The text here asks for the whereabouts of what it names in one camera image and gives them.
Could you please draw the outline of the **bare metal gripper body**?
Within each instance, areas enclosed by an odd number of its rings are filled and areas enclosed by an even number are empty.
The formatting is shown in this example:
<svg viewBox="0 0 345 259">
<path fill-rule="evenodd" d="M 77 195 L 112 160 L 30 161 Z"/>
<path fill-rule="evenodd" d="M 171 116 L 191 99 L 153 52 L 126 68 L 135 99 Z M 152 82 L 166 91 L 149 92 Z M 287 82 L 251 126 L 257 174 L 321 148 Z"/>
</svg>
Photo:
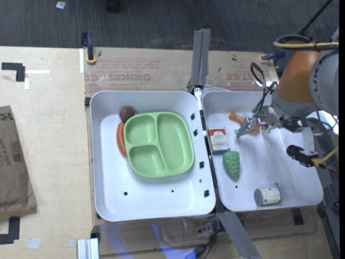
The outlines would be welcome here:
<svg viewBox="0 0 345 259">
<path fill-rule="evenodd" d="M 285 128 L 291 132 L 300 129 L 299 119 L 283 112 L 278 107 L 272 105 L 263 106 L 258 114 L 258 126 L 268 128 Z"/>
</svg>

